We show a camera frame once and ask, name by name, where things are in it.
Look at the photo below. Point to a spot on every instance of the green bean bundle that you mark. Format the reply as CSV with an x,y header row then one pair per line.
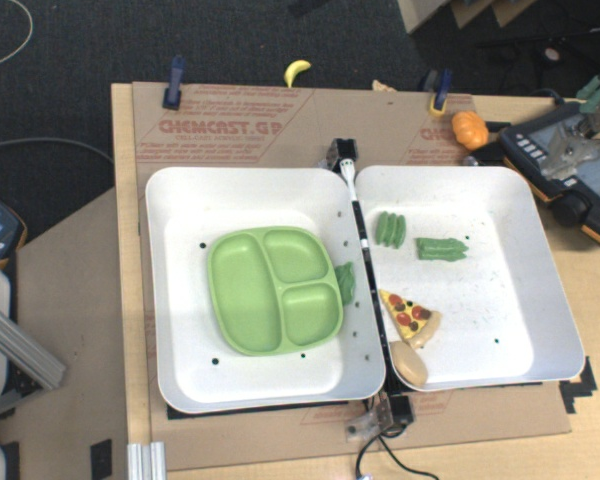
x,y
440,249
391,229

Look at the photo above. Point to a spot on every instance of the green divided plate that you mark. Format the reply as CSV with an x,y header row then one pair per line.
x,y
245,288

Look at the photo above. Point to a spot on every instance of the thin black and white rod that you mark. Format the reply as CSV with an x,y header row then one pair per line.
x,y
362,233

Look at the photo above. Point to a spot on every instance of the green lettuce leaf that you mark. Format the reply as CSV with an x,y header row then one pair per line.
x,y
346,280

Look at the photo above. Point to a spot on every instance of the brown cardboard board red print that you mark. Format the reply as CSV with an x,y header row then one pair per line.
x,y
290,133

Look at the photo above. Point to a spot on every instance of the orange pumpkin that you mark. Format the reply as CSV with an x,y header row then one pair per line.
x,y
470,129

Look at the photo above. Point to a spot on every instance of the white plastic tray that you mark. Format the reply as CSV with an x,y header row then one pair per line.
x,y
190,198
505,293

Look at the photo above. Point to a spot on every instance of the beige biscuit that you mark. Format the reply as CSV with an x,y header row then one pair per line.
x,y
410,365

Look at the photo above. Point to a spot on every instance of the yellow banana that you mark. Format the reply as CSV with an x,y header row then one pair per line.
x,y
294,70

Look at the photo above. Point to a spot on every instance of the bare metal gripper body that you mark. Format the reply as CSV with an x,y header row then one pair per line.
x,y
596,120

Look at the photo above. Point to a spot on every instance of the small beige toy food piece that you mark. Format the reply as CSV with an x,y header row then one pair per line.
x,y
383,86

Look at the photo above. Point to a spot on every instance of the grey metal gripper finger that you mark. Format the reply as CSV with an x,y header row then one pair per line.
x,y
597,152
567,153

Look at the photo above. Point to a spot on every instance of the pizza slice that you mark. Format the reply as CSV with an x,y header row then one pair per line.
x,y
409,315

